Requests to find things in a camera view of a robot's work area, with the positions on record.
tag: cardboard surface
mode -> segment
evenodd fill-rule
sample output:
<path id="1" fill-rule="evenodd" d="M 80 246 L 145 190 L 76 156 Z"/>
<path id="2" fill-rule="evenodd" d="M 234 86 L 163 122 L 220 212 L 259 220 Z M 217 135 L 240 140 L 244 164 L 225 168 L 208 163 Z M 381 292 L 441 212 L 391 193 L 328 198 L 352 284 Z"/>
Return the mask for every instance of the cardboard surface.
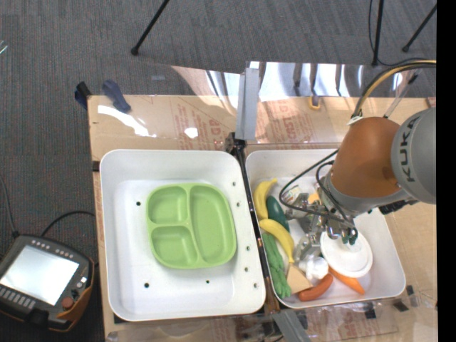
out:
<path id="1" fill-rule="evenodd" d="M 88 124 L 94 163 L 110 150 L 176 149 L 223 150 L 225 139 L 236 128 L 233 105 L 214 96 L 125 95 L 132 106 L 129 115 L 113 109 L 109 98 L 95 95 L 88 98 Z M 320 108 L 313 109 L 309 98 L 289 98 L 258 103 L 256 141 L 249 141 L 247 151 L 264 149 L 299 149 L 336 147 L 347 131 L 347 122 L 356 106 L 356 98 L 319 98 Z M 363 105 L 364 116 L 383 115 L 393 98 L 369 98 Z M 402 99 L 390 116 L 401 124 L 413 113 L 429 104 L 425 98 Z M 198 136 L 194 137 L 196 128 Z M 103 211 L 101 207 L 100 174 L 93 173 L 100 259 L 103 322 L 106 337 L 116 335 L 123 341 L 238 341 L 239 322 L 227 320 L 182 320 L 184 326 L 167 321 L 116 323 L 108 304 L 105 266 Z M 436 206 L 418 203 L 386 216 L 390 232 L 401 259 L 408 285 L 413 294 L 404 293 L 405 311 L 381 309 L 382 316 L 367 320 L 346 312 L 331 313 L 325 318 L 320 312 L 308 318 L 308 334 L 312 341 L 436 341 L 437 311 L 437 238 Z M 264 329 L 259 322 L 243 328 L 257 341 Z M 265 336 L 274 341 L 277 335 Z"/>

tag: yellow cable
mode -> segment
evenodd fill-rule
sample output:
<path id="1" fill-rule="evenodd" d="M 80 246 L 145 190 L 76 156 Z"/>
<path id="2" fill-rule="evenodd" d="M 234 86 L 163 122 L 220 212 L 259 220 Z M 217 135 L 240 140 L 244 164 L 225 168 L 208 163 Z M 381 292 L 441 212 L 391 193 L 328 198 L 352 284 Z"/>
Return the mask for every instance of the yellow cable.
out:
<path id="1" fill-rule="evenodd" d="M 361 106 L 364 104 L 367 97 L 375 90 L 375 88 L 377 88 L 378 85 L 380 85 L 386 78 L 391 77 L 392 75 L 398 72 L 412 70 L 414 68 L 436 67 L 436 65 L 436 60 L 416 60 L 383 71 L 382 73 L 380 73 L 380 75 L 374 78 L 373 81 L 365 89 L 364 94 L 359 98 L 358 102 L 356 103 L 355 110 L 351 117 L 354 118 L 356 116 L 361 116 Z"/>

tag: white lid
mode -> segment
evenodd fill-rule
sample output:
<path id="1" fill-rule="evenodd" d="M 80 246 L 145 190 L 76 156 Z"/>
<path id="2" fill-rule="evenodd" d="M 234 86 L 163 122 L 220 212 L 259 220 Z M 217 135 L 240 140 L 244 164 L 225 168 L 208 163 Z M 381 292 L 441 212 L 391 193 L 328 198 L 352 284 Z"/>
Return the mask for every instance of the white lid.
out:
<path id="1" fill-rule="evenodd" d="M 372 267 L 372 249 L 366 238 L 358 232 L 352 246 L 344 244 L 342 237 L 331 239 L 326 232 L 321 233 L 320 248 L 323 257 L 335 271 L 348 277 L 362 277 Z"/>

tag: tripod leg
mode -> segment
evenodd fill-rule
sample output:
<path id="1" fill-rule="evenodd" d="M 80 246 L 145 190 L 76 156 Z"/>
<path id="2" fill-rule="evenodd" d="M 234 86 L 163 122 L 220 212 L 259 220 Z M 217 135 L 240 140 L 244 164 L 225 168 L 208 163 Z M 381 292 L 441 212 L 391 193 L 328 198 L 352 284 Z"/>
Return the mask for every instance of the tripod leg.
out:
<path id="1" fill-rule="evenodd" d="M 382 29 L 383 2 L 384 0 L 380 0 L 378 5 L 377 31 L 375 33 L 375 48 L 373 51 L 372 66 L 378 65 L 378 47 L 380 45 L 380 31 Z"/>
<path id="2" fill-rule="evenodd" d="M 421 25 L 418 27 L 417 31 L 415 32 L 415 34 L 413 34 L 413 37 L 410 38 L 410 40 L 408 41 L 408 43 L 403 46 L 402 50 L 404 52 L 408 52 L 408 49 L 410 48 L 410 46 L 412 45 L 413 41 L 416 39 L 416 37 L 418 37 L 418 34 L 420 34 L 420 32 L 422 31 L 422 29 L 425 27 L 426 23 L 429 21 L 429 19 L 431 18 L 432 15 L 434 15 L 434 13 L 437 11 L 437 3 L 434 5 L 434 7 L 432 8 L 432 10 L 430 11 L 430 13 L 426 16 L 425 20 L 423 20 L 423 22 L 421 23 Z"/>
<path id="3" fill-rule="evenodd" d="M 162 5 L 158 9 L 157 13 L 155 13 L 154 17 L 152 18 L 152 20 L 150 21 L 149 25 L 147 26 L 147 28 L 145 29 L 144 33 L 142 34 L 140 40 L 136 43 L 136 46 L 134 46 L 131 49 L 131 51 L 130 51 L 131 54 L 133 54 L 134 56 L 138 55 L 138 50 L 141 47 L 141 44 L 143 44 L 143 41 L 145 40 L 145 37 L 147 37 L 147 35 L 149 34 L 150 30 L 154 26 L 155 22 L 158 20 L 158 18 L 162 14 L 163 10 L 165 10 L 165 7 L 167 6 L 168 2 L 170 2 L 170 0 L 164 0 L 162 2 Z"/>

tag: metal stand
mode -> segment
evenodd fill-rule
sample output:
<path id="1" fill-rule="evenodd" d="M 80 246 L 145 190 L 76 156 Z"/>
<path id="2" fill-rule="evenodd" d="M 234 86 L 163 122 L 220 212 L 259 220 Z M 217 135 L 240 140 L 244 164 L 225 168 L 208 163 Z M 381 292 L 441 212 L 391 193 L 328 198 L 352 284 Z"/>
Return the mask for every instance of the metal stand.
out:
<path id="1" fill-rule="evenodd" d="M 415 32 L 415 34 L 413 34 L 412 38 L 410 38 L 410 40 L 408 41 L 408 43 L 403 46 L 402 50 L 404 52 L 408 52 L 408 49 L 410 48 L 410 46 L 412 45 L 413 41 L 416 39 L 416 37 L 418 37 L 418 34 L 420 34 L 420 32 L 422 31 L 422 29 L 425 27 L 426 23 L 429 21 L 429 19 L 431 18 L 432 15 L 434 15 L 434 13 L 437 11 L 437 3 L 435 3 L 434 7 L 432 8 L 432 10 L 430 11 L 430 13 L 425 17 L 425 20 L 423 20 L 423 22 L 421 23 L 421 25 L 418 27 L 417 31 Z"/>
<path id="2" fill-rule="evenodd" d="M 247 169 L 245 167 L 245 147 L 247 142 L 245 140 L 236 139 L 234 132 L 230 133 L 228 138 L 225 139 L 225 152 L 236 157 L 241 166 L 242 179 L 244 180 L 245 192 L 247 196 L 247 202 L 249 203 L 250 216 L 252 218 L 252 224 L 254 225 L 256 242 L 258 243 L 258 252 L 260 262 L 263 269 L 264 285 L 266 287 L 266 301 L 264 303 L 265 314 L 275 314 L 280 311 L 279 301 L 274 296 L 274 287 L 272 285 L 271 275 L 267 266 L 266 251 L 264 250 L 263 241 L 261 238 L 261 232 L 258 227 L 257 215 L 255 213 L 254 201 L 252 199 L 252 193 L 250 192 L 249 178 L 247 176 Z"/>
<path id="3" fill-rule="evenodd" d="M 147 35 L 149 34 L 150 30 L 154 26 L 155 22 L 158 20 L 158 18 L 162 14 L 163 10 L 165 10 L 165 7 L 167 6 L 168 2 L 170 2 L 170 0 L 164 0 L 162 2 L 162 5 L 158 9 L 157 13 L 155 13 L 154 17 L 152 18 L 152 20 L 150 21 L 149 25 L 145 29 L 145 31 L 144 31 L 143 35 L 141 36 L 140 40 L 136 43 L 136 46 L 134 46 L 131 49 L 131 51 L 130 51 L 131 54 L 133 54 L 134 56 L 138 55 L 138 51 L 139 51 L 139 48 L 141 47 L 141 44 L 143 44 L 143 41 L 145 40 L 145 37 L 147 37 Z"/>
<path id="4" fill-rule="evenodd" d="M 380 0 L 378 5 L 377 31 L 375 33 L 375 48 L 373 51 L 372 66 L 378 65 L 378 47 L 380 45 L 380 31 L 382 29 L 383 2 L 384 0 Z"/>

